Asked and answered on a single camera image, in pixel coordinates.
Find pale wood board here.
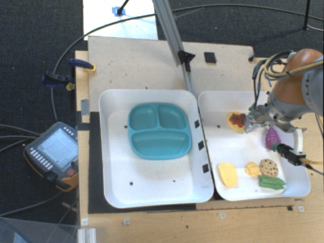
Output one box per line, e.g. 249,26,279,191
87,35,296,212

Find black cylinder on white bracket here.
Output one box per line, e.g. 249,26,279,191
275,128,307,167

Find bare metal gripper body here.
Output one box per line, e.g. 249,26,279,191
249,104,292,127

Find yellow lumpy toy food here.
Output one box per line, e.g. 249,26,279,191
244,161,261,178

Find green toy beans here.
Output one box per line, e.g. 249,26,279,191
258,175,287,191

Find brown chocolate chip biscuit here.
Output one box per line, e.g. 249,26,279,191
259,158,279,178

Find white plastic tray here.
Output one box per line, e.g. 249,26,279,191
98,89,215,209
197,90,311,202

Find toy pizza slice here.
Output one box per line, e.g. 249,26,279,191
226,111,248,133

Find teal divided plate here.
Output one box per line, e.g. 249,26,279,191
127,102,192,161

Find purple toy grapes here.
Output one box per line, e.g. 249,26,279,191
265,126,281,151

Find yellow oval toy slice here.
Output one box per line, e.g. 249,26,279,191
217,162,239,189

